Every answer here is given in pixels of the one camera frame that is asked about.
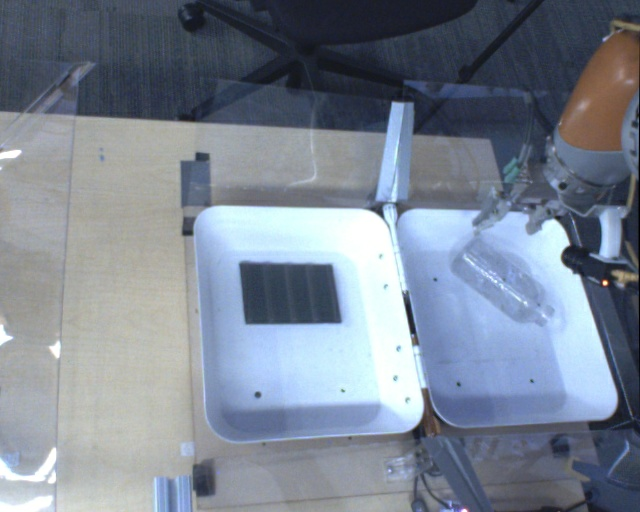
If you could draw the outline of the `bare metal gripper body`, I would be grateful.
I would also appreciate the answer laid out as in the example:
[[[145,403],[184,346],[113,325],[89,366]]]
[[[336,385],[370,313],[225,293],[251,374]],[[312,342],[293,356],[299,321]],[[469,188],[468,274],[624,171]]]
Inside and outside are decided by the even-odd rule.
[[[559,217],[575,213],[594,216],[612,204],[617,185],[597,185],[565,171],[529,168],[511,186],[509,196],[515,209],[538,217]]]

